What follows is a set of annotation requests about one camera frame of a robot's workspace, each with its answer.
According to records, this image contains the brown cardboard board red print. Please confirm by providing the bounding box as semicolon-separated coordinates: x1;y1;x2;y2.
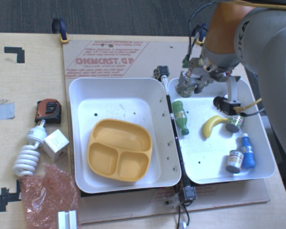
61;40;270;225

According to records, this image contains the small can green label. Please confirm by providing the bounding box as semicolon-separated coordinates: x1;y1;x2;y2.
225;114;245;134

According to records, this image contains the yellow divided plate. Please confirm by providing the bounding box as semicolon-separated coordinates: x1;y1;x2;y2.
87;118;153;183

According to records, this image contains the black cylinder on white bracket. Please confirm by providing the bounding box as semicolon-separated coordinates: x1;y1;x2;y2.
213;76;242;116

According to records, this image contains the white foam block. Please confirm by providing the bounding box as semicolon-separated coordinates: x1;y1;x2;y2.
58;210;77;229

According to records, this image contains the small can yellow label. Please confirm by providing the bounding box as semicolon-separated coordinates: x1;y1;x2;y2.
225;150;245;174

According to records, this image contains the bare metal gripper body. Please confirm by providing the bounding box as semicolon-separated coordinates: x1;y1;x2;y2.
186;56;232;82

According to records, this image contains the black block with thin wires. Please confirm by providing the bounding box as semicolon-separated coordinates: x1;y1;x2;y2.
182;186;197;206
153;65;170;81

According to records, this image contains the green plastic bottle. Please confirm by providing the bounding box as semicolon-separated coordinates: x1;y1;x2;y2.
171;100;190;136

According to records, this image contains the white cube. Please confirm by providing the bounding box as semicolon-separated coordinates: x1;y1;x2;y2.
42;128;70;163

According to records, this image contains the white plastic tray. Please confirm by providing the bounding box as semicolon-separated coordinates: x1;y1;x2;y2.
68;77;182;194
167;77;276;185

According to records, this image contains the pink bubble wrap sheet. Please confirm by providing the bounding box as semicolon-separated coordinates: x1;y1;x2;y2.
18;162;81;229

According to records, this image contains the thin black and white rod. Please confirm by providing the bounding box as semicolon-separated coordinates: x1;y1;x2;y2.
161;75;191;189

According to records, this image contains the white spiral light bulb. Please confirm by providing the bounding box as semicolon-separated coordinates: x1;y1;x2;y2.
12;119;48;177

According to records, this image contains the yellow banana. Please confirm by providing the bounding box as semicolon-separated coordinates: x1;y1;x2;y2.
203;114;229;139

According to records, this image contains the blue plastic bottle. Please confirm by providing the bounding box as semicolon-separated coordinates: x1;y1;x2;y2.
239;133;256;169

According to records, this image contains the orange and black tape measure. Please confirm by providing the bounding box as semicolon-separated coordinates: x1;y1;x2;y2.
34;98;62;125

